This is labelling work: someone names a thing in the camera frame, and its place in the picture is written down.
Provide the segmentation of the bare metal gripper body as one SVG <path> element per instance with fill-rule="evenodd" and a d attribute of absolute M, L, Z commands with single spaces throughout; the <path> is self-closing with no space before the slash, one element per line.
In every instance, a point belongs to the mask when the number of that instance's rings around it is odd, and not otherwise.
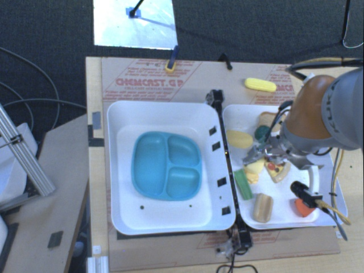
<path fill-rule="evenodd" d="M 324 166 L 323 164 L 312 163 L 307 158 L 307 152 L 296 149 L 283 136 L 270 136 L 263 151 L 264 154 L 283 154 L 285 160 L 291 162 L 299 170 L 308 170 L 311 166 L 318 166 L 319 169 L 322 169 Z"/>

